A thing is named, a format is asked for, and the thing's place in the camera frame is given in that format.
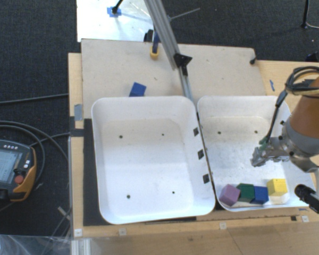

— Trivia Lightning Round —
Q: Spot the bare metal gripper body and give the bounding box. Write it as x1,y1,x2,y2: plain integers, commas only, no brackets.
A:
263,136,319,173

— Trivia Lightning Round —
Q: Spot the white plastic tray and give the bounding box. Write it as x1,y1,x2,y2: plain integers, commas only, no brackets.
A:
91,95,217,225
197,95,318,213

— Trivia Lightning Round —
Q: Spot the black cylinder on white bracket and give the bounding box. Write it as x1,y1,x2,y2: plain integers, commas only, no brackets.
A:
294,167,319,215

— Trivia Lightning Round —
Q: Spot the green cube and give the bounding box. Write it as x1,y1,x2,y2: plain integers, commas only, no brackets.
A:
236,183,256,203

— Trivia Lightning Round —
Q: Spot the purple cube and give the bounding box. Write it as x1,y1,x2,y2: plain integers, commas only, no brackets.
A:
219,184,241,207

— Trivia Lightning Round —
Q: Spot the white cube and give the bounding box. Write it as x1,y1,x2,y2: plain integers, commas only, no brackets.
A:
270,192,290,206

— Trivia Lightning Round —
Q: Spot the pale wood board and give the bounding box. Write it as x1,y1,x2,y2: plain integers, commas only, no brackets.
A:
80,38,267,121

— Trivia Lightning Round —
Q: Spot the blue cube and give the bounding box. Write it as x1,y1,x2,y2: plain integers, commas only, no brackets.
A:
129,82,147,98
250,186,270,205

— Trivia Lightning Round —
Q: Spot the yellow cube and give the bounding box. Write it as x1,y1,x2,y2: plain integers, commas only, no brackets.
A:
266,178,288,197

